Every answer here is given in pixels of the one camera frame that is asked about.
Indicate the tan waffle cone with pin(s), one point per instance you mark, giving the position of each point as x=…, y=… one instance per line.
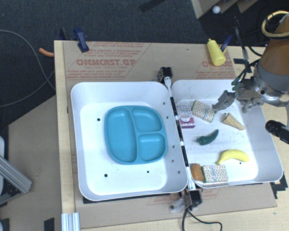
x=232, y=121

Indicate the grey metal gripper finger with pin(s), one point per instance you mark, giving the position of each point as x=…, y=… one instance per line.
x=249, y=105
x=223, y=102

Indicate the yellow banana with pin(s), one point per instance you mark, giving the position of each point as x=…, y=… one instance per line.
x=233, y=155

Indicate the yellow squeeze bottle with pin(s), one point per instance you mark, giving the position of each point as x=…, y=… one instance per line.
x=215, y=53

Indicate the green pepper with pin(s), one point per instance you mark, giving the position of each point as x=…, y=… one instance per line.
x=208, y=137

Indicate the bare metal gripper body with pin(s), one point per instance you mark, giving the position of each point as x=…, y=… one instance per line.
x=249, y=94

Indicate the thin black and white rod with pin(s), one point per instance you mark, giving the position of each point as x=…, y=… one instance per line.
x=180, y=136

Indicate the yellow patterned packet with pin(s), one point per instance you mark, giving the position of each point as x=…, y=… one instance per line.
x=203, y=111
x=214, y=173

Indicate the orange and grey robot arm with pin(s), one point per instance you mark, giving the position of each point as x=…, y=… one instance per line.
x=277, y=56

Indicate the pink and white carton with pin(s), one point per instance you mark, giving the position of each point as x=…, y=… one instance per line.
x=186, y=117

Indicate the white ball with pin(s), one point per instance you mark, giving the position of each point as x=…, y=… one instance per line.
x=216, y=9

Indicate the blue divided plate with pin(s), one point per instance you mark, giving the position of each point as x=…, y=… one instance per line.
x=121, y=135

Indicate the black cylinder on white bracket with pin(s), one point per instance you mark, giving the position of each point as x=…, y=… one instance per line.
x=279, y=130

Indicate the brown cardboard board red print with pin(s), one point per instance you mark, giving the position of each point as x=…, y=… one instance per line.
x=135, y=56

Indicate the white plastic tray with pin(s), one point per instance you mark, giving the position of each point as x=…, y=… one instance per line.
x=91, y=133
x=231, y=138

